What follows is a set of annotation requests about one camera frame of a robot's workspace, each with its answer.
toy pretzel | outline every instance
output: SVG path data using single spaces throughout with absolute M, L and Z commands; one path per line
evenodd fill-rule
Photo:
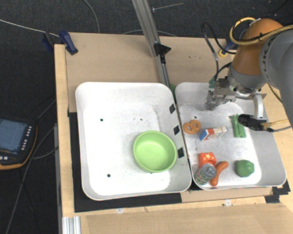
M 201 129 L 201 123 L 198 120 L 190 120 L 190 122 L 187 122 L 184 124 L 184 131 L 187 134 L 196 134 Z

black mat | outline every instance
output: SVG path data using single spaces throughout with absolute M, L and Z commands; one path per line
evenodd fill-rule
M 103 201 L 92 200 L 82 188 L 77 113 L 69 114 L 75 212 L 97 211 L 123 207 L 139 207 L 181 203 L 180 193 L 136 196 Z

soda can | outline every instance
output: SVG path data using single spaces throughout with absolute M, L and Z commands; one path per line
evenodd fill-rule
M 212 164 L 206 163 L 195 172 L 194 181 L 200 185 L 205 185 L 209 180 L 215 178 L 216 174 L 216 168 Z

